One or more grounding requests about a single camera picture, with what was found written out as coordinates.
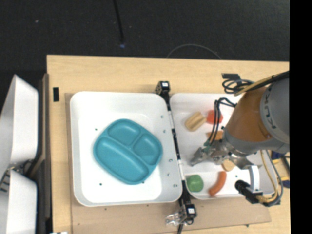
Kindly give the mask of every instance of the wooden table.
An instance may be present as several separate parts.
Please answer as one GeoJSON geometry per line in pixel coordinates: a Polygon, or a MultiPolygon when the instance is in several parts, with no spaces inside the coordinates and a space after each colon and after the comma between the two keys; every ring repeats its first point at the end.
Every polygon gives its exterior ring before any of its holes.
{"type": "MultiPolygon", "coordinates": [[[[85,225],[88,233],[92,226],[98,222],[93,218],[75,222],[72,210],[71,185],[69,179],[69,158],[67,152],[65,93],[79,91],[110,91],[110,92],[142,92],[152,93],[160,80],[168,80],[171,85],[171,94],[174,93],[223,93],[221,73],[238,73],[242,78],[257,81],[269,75],[274,75],[289,69],[288,62],[267,61],[231,61],[231,60],[198,60],[198,59],[165,59],[165,58],[115,58],[115,57],[83,57],[83,56],[47,56],[48,74],[48,109],[49,109],[49,135],[51,152],[51,186],[52,186],[52,221],[53,231],[80,233],[85,225]],[[54,88],[58,88],[59,101],[54,100],[54,88]]],[[[285,189],[281,205],[265,208],[261,205],[249,204],[246,200],[239,201],[239,205],[224,201],[229,208],[230,216],[219,216],[209,224],[213,229],[190,230],[190,234],[287,234],[290,233],[290,190],[285,189]],[[259,219],[240,219],[239,211],[248,209],[259,219]],[[272,221],[266,217],[269,212],[272,221]]],[[[158,207],[150,209],[155,213],[158,207]]],[[[120,219],[120,225],[129,224],[127,221],[138,218],[134,215],[131,219],[120,219]]],[[[204,220],[196,218],[197,228],[201,229],[204,220]]],[[[113,219],[103,217],[106,225],[114,224],[113,219]]],[[[159,232],[156,225],[140,223],[141,233],[151,233],[154,229],[159,232]]],[[[166,232],[176,232],[175,228],[166,232]]]]}

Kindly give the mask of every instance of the dark floor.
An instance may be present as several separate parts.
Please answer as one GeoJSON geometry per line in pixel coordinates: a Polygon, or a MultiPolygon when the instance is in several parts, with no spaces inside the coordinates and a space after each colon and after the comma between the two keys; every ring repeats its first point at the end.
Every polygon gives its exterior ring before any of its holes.
{"type": "Polygon", "coordinates": [[[290,0],[0,0],[0,108],[14,73],[37,86],[46,55],[289,61],[290,0]]]}

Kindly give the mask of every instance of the toy sausage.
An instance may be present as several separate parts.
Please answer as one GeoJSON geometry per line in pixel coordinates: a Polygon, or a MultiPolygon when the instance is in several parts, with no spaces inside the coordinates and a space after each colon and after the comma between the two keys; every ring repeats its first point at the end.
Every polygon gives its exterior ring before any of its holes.
{"type": "Polygon", "coordinates": [[[226,180],[226,171],[221,171],[219,172],[218,175],[218,181],[216,182],[216,184],[209,189],[209,195],[212,197],[214,195],[216,195],[224,186],[225,184],[225,180],[226,180]]]}

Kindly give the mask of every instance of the orange sausage toy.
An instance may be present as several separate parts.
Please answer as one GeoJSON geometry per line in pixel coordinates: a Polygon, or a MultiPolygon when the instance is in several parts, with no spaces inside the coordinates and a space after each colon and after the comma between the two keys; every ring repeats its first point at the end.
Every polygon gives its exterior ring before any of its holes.
{"type": "Polygon", "coordinates": [[[216,182],[216,184],[212,188],[209,189],[209,191],[208,191],[209,195],[211,197],[216,195],[224,186],[225,181],[226,181],[226,171],[219,172],[218,181],[216,182]]]}

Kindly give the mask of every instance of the blue plate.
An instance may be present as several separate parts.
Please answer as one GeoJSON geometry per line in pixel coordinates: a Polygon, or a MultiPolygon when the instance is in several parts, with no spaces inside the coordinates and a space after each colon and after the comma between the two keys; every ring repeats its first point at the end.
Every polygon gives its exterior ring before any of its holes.
{"type": "Polygon", "coordinates": [[[96,161],[124,183],[145,181],[162,157],[160,141],[141,125],[119,119],[97,138],[93,154],[96,161]]]}

